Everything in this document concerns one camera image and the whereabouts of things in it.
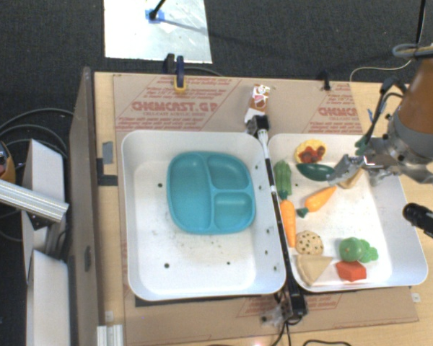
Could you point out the orange carrot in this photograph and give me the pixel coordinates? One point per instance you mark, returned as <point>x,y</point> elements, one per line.
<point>319,199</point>
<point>288,222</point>

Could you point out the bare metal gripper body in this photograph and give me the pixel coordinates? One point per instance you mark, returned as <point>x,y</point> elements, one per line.
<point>393,157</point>

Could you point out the green broccoli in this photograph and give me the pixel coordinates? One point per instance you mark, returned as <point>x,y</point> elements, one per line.
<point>353,250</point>

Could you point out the white plastic tray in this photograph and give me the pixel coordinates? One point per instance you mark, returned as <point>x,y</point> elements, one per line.
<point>350,222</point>
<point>202,265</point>

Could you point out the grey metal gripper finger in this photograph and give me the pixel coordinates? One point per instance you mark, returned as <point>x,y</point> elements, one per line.
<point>346,167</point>
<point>378,178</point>

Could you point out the brown cardboard board, red print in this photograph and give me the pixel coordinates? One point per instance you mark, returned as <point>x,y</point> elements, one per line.
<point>173,110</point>

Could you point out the thin black and white rod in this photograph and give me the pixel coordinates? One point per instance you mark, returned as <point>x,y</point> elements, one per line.
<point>274,189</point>

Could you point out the blue divided plate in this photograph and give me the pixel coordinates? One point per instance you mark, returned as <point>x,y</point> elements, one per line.
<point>209,193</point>

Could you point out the red cube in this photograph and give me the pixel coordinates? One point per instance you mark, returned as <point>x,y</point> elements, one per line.
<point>350,271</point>

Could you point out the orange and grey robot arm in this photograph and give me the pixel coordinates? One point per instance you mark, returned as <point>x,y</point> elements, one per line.
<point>424,96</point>

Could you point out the dark green oval vegetable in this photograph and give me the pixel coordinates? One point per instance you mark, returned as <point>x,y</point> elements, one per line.
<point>314,171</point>

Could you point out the yellow pizza slice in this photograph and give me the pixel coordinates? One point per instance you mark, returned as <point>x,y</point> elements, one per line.
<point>310,151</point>

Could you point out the black cylinder on white bracket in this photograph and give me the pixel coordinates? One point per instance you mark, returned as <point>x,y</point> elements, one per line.
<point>424,219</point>

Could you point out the tan chocolate chip biscuit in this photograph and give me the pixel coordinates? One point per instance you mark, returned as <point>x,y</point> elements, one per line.
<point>309,243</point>

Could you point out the tan triangular bread slice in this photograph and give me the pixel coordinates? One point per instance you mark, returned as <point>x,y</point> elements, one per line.
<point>312,269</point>

